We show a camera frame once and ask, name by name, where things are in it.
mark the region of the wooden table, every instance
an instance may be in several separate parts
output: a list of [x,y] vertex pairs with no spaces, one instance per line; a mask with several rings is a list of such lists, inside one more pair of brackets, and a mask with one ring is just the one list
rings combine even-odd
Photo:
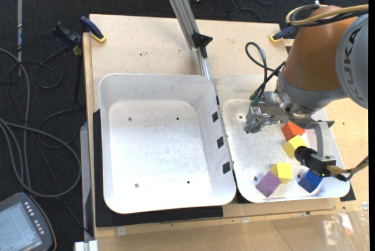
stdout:
[[[110,73],[199,74],[200,69],[197,54],[188,48],[176,19],[113,15],[90,15],[90,19],[107,35],[103,44],[93,40],[88,33],[83,36],[88,145],[93,175],[93,113],[100,108],[98,84],[102,77]],[[244,46],[247,42],[256,42],[265,50],[269,67],[276,67],[286,59],[286,44],[291,43],[287,40],[270,42],[269,36],[279,31],[277,24],[203,20],[198,20],[197,24],[200,33],[213,37],[207,51],[214,84],[227,74],[263,72],[246,56]],[[336,121],[332,131],[345,167],[356,166],[368,154],[368,111],[344,99],[328,105],[326,113],[330,120]],[[228,247],[231,250],[249,250],[250,247],[295,250],[291,245],[294,238],[301,235],[297,243],[316,247],[321,241],[316,250],[324,250],[324,246],[329,246],[327,242],[332,241],[327,225],[340,224],[334,217],[344,214],[345,219],[351,218],[362,227],[362,231],[356,231],[365,238],[356,244],[367,246],[369,211],[364,209],[369,204],[368,169],[356,174],[351,184],[356,196],[354,201],[341,202],[339,198],[333,198],[239,204],[234,200],[223,206],[222,218],[119,228],[94,227],[94,237],[100,251],[226,250]],[[94,192],[93,177],[91,188]],[[322,225],[326,226],[322,235],[316,238],[316,235],[304,234],[302,226],[296,227],[299,223],[307,223],[311,231],[318,229],[315,234],[322,231]],[[282,234],[281,229],[292,230],[288,236]],[[343,243],[345,247],[349,241],[345,236],[339,235],[336,245]]]

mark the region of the orange cube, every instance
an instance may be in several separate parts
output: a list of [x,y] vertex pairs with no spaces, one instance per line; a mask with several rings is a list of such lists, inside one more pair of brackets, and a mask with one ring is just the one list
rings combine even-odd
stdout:
[[284,133],[285,138],[290,140],[291,138],[294,138],[296,135],[302,135],[306,131],[296,124],[292,123],[291,121],[288,121],[284,126],[281,127],[282,133]]

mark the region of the metal stand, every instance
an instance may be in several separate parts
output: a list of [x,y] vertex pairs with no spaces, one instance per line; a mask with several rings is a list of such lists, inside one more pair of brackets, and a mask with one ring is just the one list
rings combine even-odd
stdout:
[[197,49],[202,75],[212,81],[206,52],[206,46],[212,38],[199,33],[189,0],[169,0],[169,2],[171,2],[189,48]]

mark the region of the wire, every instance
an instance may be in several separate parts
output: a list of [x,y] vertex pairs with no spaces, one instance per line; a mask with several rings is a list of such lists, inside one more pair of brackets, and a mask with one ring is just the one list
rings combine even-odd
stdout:
[[267,84],[274,76],[278,76],[279,75],[279,71],[281,70],[281,68],[284,66],[285,64],[285,61],[283,61],[266,79],[265,83],[262,83],[258,88],[257,88],[257,91],[260,91],[261,88],[262,88],[262,85],[264,84]]
[[[263,65],[260,64],[259,62],[257,62],[257,61],[256,61],[256,60],[250,55],[250,53],[249,53],[249,51],[248,51],[248,47],[249,47],[250,45],[251,45],[251,46],[255,46],[255,47],[257,48],[258,53],[259,53],[259,55],[260,55],[261,58],[262,58]],[[264,78],[263,78],[263,83],[262,83],[262,85],[260,86],[260,89],[258,89],[258,90],[259,90],[258,98],[260,98],[260,97],[263,95],[264,90],[265,90],[265,85],[267,84],[267,78],[268,78],[268,76],[267,76],[267,71],[270,70],[270,71],[274,72],[274,70],[272,70],[272,69],[270,69],[270,68],[267,67],[267,59],[266,59],[266,57],[265,57],[264,51],[262,50],[262,48],[261,48],[257,43],[255,43],[255,42],[248,42],[248,43],[246,44],[246,46],[245,46],[245,52],[246,52],[247,56],[248,56],[248,57],[249,57],[249,58],[250,58],[255,64],[257,64],[257,65],[263,67],[263,69],[264,69]]]
[[[336,177],[337,179],[341,181],[348,181],[354,176],[355,173],[363,170],[364,168],[368,166],[369,166],[369,156],[366,156],[355,168],[343,169],[335,165],[328,165],[326,168],[327,170],[331,172],[331,175],[333,177]],[[348,177],[345,177],[344,175],[342,175],[346,173],[349,173]]]
[[332,18],[321,19],[321,20],[316,21],[316,22],[303,24],[303,25],[301,25],[301,27],[313,27],[313,26],[319,26],[319,25],[326,25],[326,24],[329,24],[329,23],[335,23],[335,22],[338,22],[338,21],[342,21],[344,19],[354,18],[356,16],[360,16],[360,15],[364,15],[364,14],[368,14],[368,13],[369,13],[368,10],[363,10],[363,11],[357,11],[357,12],[352,12],[352,13],[340,14],[340,15],[337,15],[337,16],[333,16]]
[[[40,85],[38,82],[36,82],[36,83],[37,83],[37,85],[38,85],[39,87],[42,87],[42,88],[45,88],[45,89],[50,89],[50,88],[57,87],[58,84],[62,83],[62,84],[64,84],[64,85],[66,86],[67,90],[68,90],[69,93],[70,93],[70,96],[73,98],[73,95],[72,95],[71,91],[70,91],[69,88],[67,87],[66,83],[64,83],[64,81],[62,80],[62,76],[59,76],[59,75],[58,75],[53,69],[51,69],[49,66],[46,66],[46,65],[45,65],[45,63],[46,63],[48,60],[50,60],[51,58],[55,57],[55,56],[58,55],[59,53],[63,53],[65,50],[67,50],[67,48],[65,48],[65,49],[63,49],[63,50],[61,50],[61,51],[56,52],[55,54],[49,56],[49,57],[48,57],[46,60],[44,60],[42,63],[39,63],[38,69],[37,69],[37,71],[36,71],[36,73],[35,73],[35,76],[37,77],[37,75],[38,75],[38,71],[40,70],[41,67],[47,68],[47,69],[49,69],[50,71],[52,71],[52,72],[53,72],[53,73],[59,78],[58,82],[55,83],[55,84],[52,85],[52,86],[49,86],[49,87],[42,86],[42,85]],[[78,185],[78,183],[80,182],[80,179],[81,179],[81,164],[80,164],[80,159],[79,159],[79,157],[76,155],[76,153],[74,152],[74,150],[68,145],[68,143],[66,143],[66,142],[64,142],[64,141],[62,141],[62,140],[60,140],[60,139],[58,139],[57,137],[55,137],[55,136],[53,136],[53,135],[50,135],[50,134],[48,134],[48,133],[46,133],[46,132],[44,132],[44,131],[42,131],[42,130],[40,130],[40,129],[38,130],[38,129],[33,129],[33,128],[30,128],[30,127],[29,127],[27,116],[22,114],[22,111],[21,111],[21,109],[19,108],[19,105],[18,105],[18,103],[16,102],[16,100],[15,100],[15,98],[14,98],[14,95],[13,95],[13,92],[12,92],[12,90],[11,90],[11,88],[10,88],[10,78],[11,78],[11,73],[12,73],[12,71],[14,70],[14,68],[15,68],[16,66],[19,66],[19,67],[21,68],[21,70],[23,71],[23,75],[25,76],[25,79],[26,79],[27,91],[28,91],[27,94],[26,94],[26,95],[27,95],[27,97],[26,97],[26,98],[27,98],[27,101],[26,101],[26,108],[29,108],[29,105],[30,105],[30,81],[29,81],[29,76],[28,76],[28,74],[27,74],[27,72],[26,72],[26,69],[25,69],[23,63],[20,62],[20,61],[18,60],[17,57],[15,57],[13,54],[11,54],[10,52],[8,52],[7,50],[2,49],[2,48],[0,48],[0,52],[6,54],[6,55],[8,55],[8,56],[10,56],[14,61],[17,62],[17,64],[15,64],[15,65],[11,68],[11,70],[9,71],[8,87],[9,87],[9,91],[11,92],[11,96],[12,96],[13,101],[15,102],[15,104],[16,104],[18,110],[20,111],[20,114],[21,114],[22,118],[23,118],[24,121],[25,121],[25,125],[24,125],[24,126],[21,126],[21,125],[17,125],[17,124],[13,124],[13,123],[6,122],[6,121],[4,121],[3,119],[0,118],[0,129],[2,130],[3,135],[5,136],[6,143],[7,143],[7,145],[8,145],[8,150],[9,150],[9,153],[10,153],[10,156],[11,156],[11,163],[12,163],[13,171],[14,171],[14,173],[15,173],[15,175],[16,175],[18,181],[20,182],[22,188],[25,189],[25,190],[27,190],[28,192],[34,194],[35,196],[39,196],[39,197],[42,197],[42,198],[58,198],[58,197],[61,196],[61,198],[62,198],[62,200],[63,200],[65,206],[67,207],[67,209],[68,209],[69,213],[71,214],[71,216],[73,217],[73,219],[77,222],[77,224],[78,224],[79,226],[81,226],[84,230],[87,231],[87,228],[84,227],[84,226],[78,221],[78,219],[76,218],[76,216],[74,215],[74,213],[72,212],[72,210],[70,209],[69,205],[67,204],[67,202],[66,202],[66,200],[65,200],[65,198],[64,198],[64,196],[65,196],[66,194],[68,194],[69,192],[71,192],[71,191],[72,191],[72,190]],[[52,117],[54,117],[54,116],[56,116],[56,115],[58,115],[58,114],[62,114],[62,113],[64,113],[64,112],[68,112],[68,111],[62,111],[62,112],[59,112],[59,113],[57,113],[57,114],[54,114],[54,115],[50,116],[49,118],[47,118],[46,120],[48,120],[48,119],[50,119],[50,118],[52,118]],[[58,191],[59,191],[58,194],[50,194],[50,195],[46,195],[46,194],[41,194],[41,193],[39,193],[39,192],[36,192],[34,189],[31,188],[31,185],[30,185],[30,179],[29,179],[29,178],[28,178],[28,183],[27,183],[27,184],[24,183],[24,181],[23,181],[23,177],[24,177],[24,176],[23,176],[23,173],[24,173],[24,171],[23,171],[23,166],[27,167],[28,165],[27,165],[27,162],[25,162],[25,161],[23,160],[24,156],[22,155],[21,147],[20,147],[20,145],[19,145],[19,143],[18,143],[18,141],[17,141],[17,139],[16,139],[16,137],[15,137],[14,132],[11,130],[11,127],[14,127],[14,128],[20,128],[20,129],[23,129],[25,132],[31,132],[31,133],[32,133],[32,136],[33,136],[34,140],[36,141],[37,146],[39,147],[41,154],[43,155],[43,158],[44,158],[44,160],[45,160],[45,162],[46,162],[46,164],[47,164],[47,167],[48,167],[48,169],[49,169],[49,171],[50,171],[50,173],[51,173],[51,175],[52,175],[52,178],[53,178],[53,180],[54,180],[54,182],[55,182],[55,184],[56,184],[56,187],[57,187],[57,189],[58,189]],[[54,174],[53,174],[53,172],[52,172],[52,169],[51,169],[51,167],[50,167],[50,165],[49,165],[49,163],[48,163],[48,160],[47,160],[47,158],[45,157],[44,153],[42,152],[42,149],[41,149],[40,145],[38,144],[38,141],[37,141],[37,139],[36,139],[34,133],[38,133],[38,136],[39,136],[39,137],[40,137],[40,135],[44,135],[44,136],[47,136],[47,137],[49,137],[49,138],[51,138],[51,139],[57,141],[58,143],[60,143],[60,146],[59,146],[59,147],[66,147],[66,148],[68,149],[68,151],[70,151],[70,153],[73,154],[73,157],[74,157],[74,159],[75,159],[75,161],[76,161],[76,163],[77,163],[77,165],[78,165],[79,170],[78,170],[77,178],[76,178],[74,184],[73,184],[72,186],[68,187],[65,191],[62,191],[62,190],[60,189],[60,187],[59,187],[59,185],[58,185],[58,183],[57,183],[57,180],[56,180],[56,178],[54,177]],[[12,147],[12,144],[11,144],[11,139],[13,140],[13,143],[15,144],[15,147],[16,147],[16,149],[17,149],[17,151],[18,151],[18,156],[19,156],[19,161],[20,161],[20,166],[21,166],[21,170],[20,170],[20,171],[18,171],[18,169],[17,169],[17,167],[16,167],[16,162],[15,162],[15,158],[14,158],[14,155],[13,155],[13,147]],[[26,151],[26,143],[25,143],[25,141],[24,141],[24,155],[25,155],[25,154],[27,155],[27,151]]]
[[287,14],[287,17],[285,18],[286,23],[289,24],[289,25],[292,25],[292,26],[301,26],[301,25],[306,25],[306,24],[312,23],[312,22],[317,22],[321,19],[328,18],[330,16],[341,15],[341,14],[344,14],[344,13],[354,13],[354,12],[369,10],[368,4],[359,5],[359,6],[351,6],[351,7],[340,8],[340,9],[330,11],[330,12],[321,13],[321,14],[311,16],[309,18],[297,21],[296,17],[295,17],[296,13],[300,13],[302,11],[308,10],[309,6],[311,6],[311,8],[320,8],[320,5],[315,5],[315,6],[318,6],[318,7],[313,7],[313,5],[307,5],[307,6],[302,6],[302,7],[298,7],[296,9],[293,9],[291,12],[289,12]]
[[251,59],[251,61],[254,62],[257,66],[260,66],[260,67],[262,67],[263,69],[264,69],[264,68],[267,68],[267,70],[273,72],[274,69],[270,69],[269,67],[265,67],[264,65],[262,65],[260,62],[256,61],[256,60],[250,55],[250,53],[249,53],[249,51],[248,51],[248,47],[249,47],[249,46],[255,46],[255,47],[257,48],[258,52],[263,51],[263,50],[259,47],[259,45],[258,45],[257,43],[255,43],[255,42],[248,42],[248,43],[245,45],[245,52],[246,52],[246,55]]

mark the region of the purple cube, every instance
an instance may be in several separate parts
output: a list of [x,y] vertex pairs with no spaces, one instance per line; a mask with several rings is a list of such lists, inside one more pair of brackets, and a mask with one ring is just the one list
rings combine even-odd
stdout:
[[308,192],[314,191],[320,184],[323,178],[314,174],[310,169],[302,176],[298,184]]
[[263,195],[269,197],[279,186],[281,180],[269,171],[255,186]]

